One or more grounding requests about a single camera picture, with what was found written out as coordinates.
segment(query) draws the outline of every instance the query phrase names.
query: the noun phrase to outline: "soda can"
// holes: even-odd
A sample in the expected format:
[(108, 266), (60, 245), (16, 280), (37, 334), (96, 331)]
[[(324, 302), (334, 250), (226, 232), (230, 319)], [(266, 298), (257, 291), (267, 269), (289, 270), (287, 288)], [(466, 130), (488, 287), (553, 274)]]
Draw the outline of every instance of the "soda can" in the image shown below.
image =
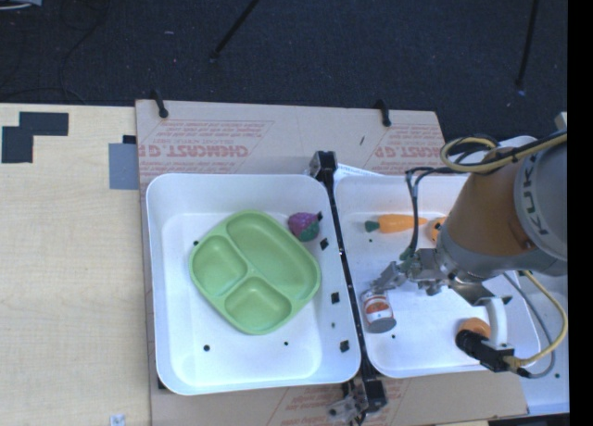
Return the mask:
[(396, 326), (396, 318), (385, 293), (370, 289), (360, 295), (360, 301), (369, 332), (387, 332)]

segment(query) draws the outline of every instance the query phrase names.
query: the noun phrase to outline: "white tray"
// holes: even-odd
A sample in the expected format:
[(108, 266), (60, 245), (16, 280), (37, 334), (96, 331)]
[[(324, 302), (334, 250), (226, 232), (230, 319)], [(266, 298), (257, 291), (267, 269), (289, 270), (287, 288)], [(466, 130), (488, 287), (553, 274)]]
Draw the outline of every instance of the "white tray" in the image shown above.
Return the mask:
[[(157, 371), (167, 388), (202, 395), (340, 383), (356, 375), (358, 335), (329, 198), (319, 182), (304, 175), (172, 173), (150, 183), (146, 205)], [(194, 241), (244, 209), (264, 211), (284, 225), (293, 213), (323, 215), (320, 235), (303, 244), (320, 264), (321, 286), (292, 319), (265, 335), (238, 331), (189, 275)]]
[[(429, 220), (446, 216), (466, 179), (463, 175), (423, 178), (419, 215)], [(360, 299), (387, 265), (399, 260), (411, 238), (411, 230), (368, 233), (364, 221), (384, 213), (412, 214), (408, 186), (403, 176), (346, 176), (335, 186), (335, 201), (353, 287)], [(429, 224), (423, 225), (418, 248), (432, 246)], [(531, 357), (538, 352), (539, 339), (524, 300), (502, 276), (486, 282), (485, 287), (494, 294), (512, 294), (505, 308), (508, 342), (515, 347), (515, 355)], [(484, 307), (472, 307), (448, 289), (429, 296), (412, 282), (386, 293), (397, 325), (384, 333), (363, 330), (369, 360), (381, 373), (406, 378), (484, 369), (455, 345), (461, 320), (477, 317), (488, 321)]]

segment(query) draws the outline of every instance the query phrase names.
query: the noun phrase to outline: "black fabric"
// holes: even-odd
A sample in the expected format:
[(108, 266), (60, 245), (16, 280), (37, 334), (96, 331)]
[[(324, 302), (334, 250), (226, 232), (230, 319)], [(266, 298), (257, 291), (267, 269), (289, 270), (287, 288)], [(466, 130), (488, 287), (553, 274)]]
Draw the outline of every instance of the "black fabric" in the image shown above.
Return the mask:
[(0, 103), (164, 100), (436, 112), (447, 140), (555, 130), (568, 0), (44, 0), (0, 11)]

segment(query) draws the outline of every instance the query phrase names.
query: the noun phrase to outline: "light wood surface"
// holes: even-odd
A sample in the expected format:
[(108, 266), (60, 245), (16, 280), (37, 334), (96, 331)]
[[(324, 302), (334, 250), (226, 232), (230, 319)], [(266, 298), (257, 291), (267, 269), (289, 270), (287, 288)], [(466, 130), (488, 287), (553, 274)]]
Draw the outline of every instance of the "light wood surface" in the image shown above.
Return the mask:
[(0, 107), (69, 113), (35, 136), (33, 163), (0, 164), (0, 423), (150, 424), (138, 191), (109, 189), (108, 145), (133, 107)]

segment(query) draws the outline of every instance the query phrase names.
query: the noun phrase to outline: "cardboard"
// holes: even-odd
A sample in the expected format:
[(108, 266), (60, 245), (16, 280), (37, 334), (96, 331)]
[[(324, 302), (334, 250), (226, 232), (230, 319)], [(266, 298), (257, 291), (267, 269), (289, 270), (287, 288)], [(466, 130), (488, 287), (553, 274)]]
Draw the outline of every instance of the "cardboard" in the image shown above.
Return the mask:
[[(333, 424), (327, 407), (342, 397), (340, 385), (198, 396), (175, 395), (158, 387), (145, 190), (167, 172), (307, 173), (317, 151), (334, 151), (338, 163), (380, 174), (441, 166), (444, 141), (436, 115), (390, 110), (392, 125), (385, 127), (379, 110), (367, 108), (174, 101), (164, 105), (169, 115), (162, 119), (155, 101), (136, 102), (153, 425)], [(382, 380), (388, 404), (369, 415), (365, 425), (413, 426), (527, 411), (519, 378), (511, 374), (484, 371)]]

